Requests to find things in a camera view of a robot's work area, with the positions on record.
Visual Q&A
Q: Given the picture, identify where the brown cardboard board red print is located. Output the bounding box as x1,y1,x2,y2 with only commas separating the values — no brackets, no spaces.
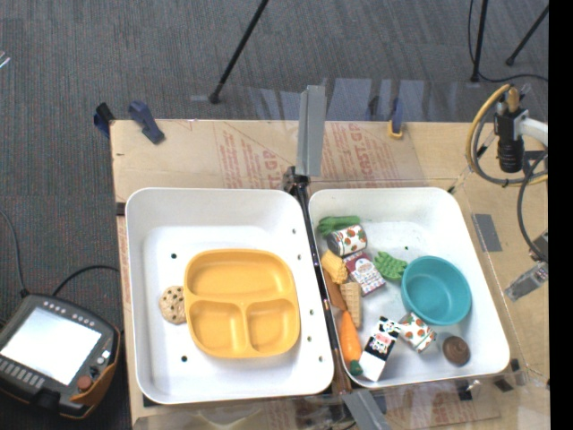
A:
108,118,551,430

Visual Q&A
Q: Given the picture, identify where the teal bowl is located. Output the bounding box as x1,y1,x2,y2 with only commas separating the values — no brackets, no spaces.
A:
400,254,473,327

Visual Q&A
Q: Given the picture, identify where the pink and white packet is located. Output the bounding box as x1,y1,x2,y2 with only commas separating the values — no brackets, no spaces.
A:
343,251,387,297

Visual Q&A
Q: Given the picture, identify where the white plastic tray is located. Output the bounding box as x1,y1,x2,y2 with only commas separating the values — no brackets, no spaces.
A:
124,186,336,406
307,186,512,390

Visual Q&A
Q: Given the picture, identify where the green ridged toy leaf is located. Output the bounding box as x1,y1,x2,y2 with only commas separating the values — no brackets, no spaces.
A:
372,250,409,282

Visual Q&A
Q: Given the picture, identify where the black block with thin wires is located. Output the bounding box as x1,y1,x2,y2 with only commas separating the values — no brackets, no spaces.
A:
282,166,311,193

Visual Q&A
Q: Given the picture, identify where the green pea pod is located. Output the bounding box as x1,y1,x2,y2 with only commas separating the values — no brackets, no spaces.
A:
317,214,362,237

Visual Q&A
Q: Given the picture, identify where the yellow corn cob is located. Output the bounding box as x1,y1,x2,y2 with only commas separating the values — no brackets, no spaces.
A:
320,249,349,285

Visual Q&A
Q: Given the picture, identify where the beige chocolate chip biscuit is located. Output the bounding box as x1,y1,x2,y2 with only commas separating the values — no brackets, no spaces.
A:
158,285,188,325

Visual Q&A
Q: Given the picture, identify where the black cylinder on white bracket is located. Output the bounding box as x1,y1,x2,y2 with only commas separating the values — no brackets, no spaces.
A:
492,105,550,175

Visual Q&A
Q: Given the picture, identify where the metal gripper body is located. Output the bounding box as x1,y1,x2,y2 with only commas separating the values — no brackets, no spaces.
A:
529,230,550,263

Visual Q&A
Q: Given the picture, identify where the white can with red print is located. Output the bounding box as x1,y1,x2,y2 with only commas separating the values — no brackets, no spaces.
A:
326,223,369,258
398,312,437,354

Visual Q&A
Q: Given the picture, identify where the orange carrot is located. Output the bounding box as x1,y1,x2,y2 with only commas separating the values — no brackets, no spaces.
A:
338,310,364,377

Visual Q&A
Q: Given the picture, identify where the beige waffle cone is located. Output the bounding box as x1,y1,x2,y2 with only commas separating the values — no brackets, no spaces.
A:
339,280,363,330

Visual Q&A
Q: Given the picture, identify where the yellow divided plate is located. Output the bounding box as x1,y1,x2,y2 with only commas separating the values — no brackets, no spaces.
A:
183,248,302,359

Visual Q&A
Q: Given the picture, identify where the black tripod stand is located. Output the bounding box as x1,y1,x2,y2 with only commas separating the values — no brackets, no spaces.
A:
208,0,280,105
469,0,550,83

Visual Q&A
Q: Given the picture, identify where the black and white milk carton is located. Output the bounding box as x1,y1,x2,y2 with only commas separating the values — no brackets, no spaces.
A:
358,315,401,383

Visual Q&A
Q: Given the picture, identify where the thin black and white rod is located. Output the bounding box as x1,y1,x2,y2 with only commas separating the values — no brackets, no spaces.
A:
298,185,353,392

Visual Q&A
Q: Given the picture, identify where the brown flat wedge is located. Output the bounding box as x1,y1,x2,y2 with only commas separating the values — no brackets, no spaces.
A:
322,268,348,312

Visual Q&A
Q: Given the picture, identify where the brown chocolate doughnut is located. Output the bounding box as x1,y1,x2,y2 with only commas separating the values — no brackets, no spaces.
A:
441,334,472,367

